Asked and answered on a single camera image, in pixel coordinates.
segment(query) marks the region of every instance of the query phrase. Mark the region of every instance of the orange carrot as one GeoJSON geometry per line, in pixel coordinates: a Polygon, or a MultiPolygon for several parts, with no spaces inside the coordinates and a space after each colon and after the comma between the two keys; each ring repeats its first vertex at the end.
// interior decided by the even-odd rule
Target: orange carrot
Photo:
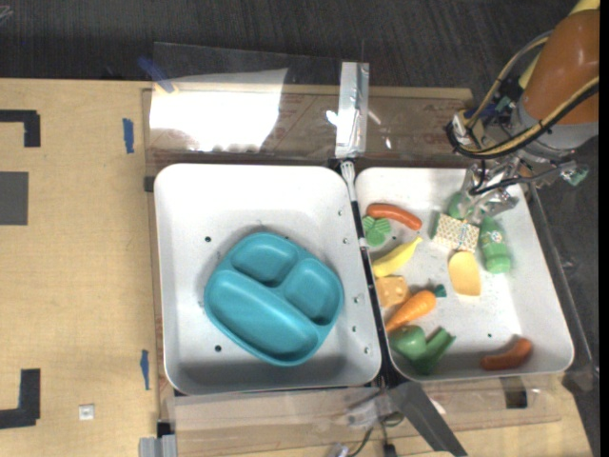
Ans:
{"type": "Polygon", "coordinates": [[[413,215],[405,209],[400,209],[385,203],[373,203],[372,205],[369,205],[365,214],[372,218],[389,218],[391,220],[397,220],[413,230],[419,230],[422,226],[422,221],[418,216],[413,215]]]}
{"type": "Polygon", "coordinates": [[[408,298],[404,304],[385,324],[387,331],[394,330],[402,325],[412,322],[414,319],[429,313],[436,306],[436,295],[424,289],[408,298]]]}
{"type": "Polygon", "coordinates": [[[497,355],[485,355],[480,365],[485,370],[504,370],[519,368],[531,353],[533,344],[529,339],[520,338],[516,344],[506,352],[497,355]]]}

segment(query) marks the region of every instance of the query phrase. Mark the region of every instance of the yellow tube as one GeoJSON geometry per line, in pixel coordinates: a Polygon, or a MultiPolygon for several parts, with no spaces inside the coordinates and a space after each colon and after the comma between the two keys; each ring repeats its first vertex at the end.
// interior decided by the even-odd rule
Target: yellow tube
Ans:
{"type": "MultiPolygon", "coordinates": [[[[573,9],[569,12],[569,15],[572,13],[581,11],[581,10],[594,10],[600,7],[600,0],[579,0],[578,3],[573,7],[573,9]]],[[[537,61],[540,57],[537,56],[528,68],[524,71],[521,77],[518,80],[518,84],[522,89],[526,89],[529,84],[529,80],[531,79],[531,74],[533,74],[533,69],[537,65],[537,61]]]]}

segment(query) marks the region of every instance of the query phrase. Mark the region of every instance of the wooden table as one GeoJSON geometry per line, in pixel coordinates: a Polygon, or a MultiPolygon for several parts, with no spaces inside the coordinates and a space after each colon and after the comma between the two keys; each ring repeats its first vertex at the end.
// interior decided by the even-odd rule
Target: wooden table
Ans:
{"type": "MultiPolygon", "coordinates": [[[[41,373],[40,419],[0,429],[0,454],[137,455],[159,415],[142,93],[144,82],[0,79],[0,109],[41,116],[40,148],[0,123],[0,171],[29,174],[26,226],[0,226],[0,408],[21,369],[41,373]],[[128,153],[123,119],[134,126],[128,153]],[[141,368],[149,360],[149,388],[141,368]],[[94,405],[93,419],[79,407],[94,405]]],[[[470,455],[591,455],[573,397],[553,384],[559,421],[457,432],[470,455]]],[[[421,437],[395,441],[428,452],[421,437]]],[[[323,456],[327,447],[260,455],[323,456]]],[[[382,455],[371,442],[362,456],[382,455]]],[[[424,455],[441,455],[424,453],[424,455]]]]}

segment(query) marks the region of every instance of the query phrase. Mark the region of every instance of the gray square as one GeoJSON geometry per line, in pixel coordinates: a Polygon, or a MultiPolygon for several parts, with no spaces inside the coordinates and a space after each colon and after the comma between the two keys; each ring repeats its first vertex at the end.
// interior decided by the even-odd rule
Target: gray square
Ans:
{"type": "Polygon", "coordinates": [[[28,183],[26,172],[0,171],[0,225],[28,224],[28,183]]]}

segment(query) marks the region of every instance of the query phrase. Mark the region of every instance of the blue tray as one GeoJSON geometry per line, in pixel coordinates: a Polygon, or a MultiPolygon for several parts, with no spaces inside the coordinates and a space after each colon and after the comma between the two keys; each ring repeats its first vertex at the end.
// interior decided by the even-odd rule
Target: blue tray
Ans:
{"type": "Polygon", "coordinates": [[[308,360],[343,306],[338,276],[313,254],[268,232],[248,235],[209,278],[204,306],[232,341],[274,366],[308,360]]]}

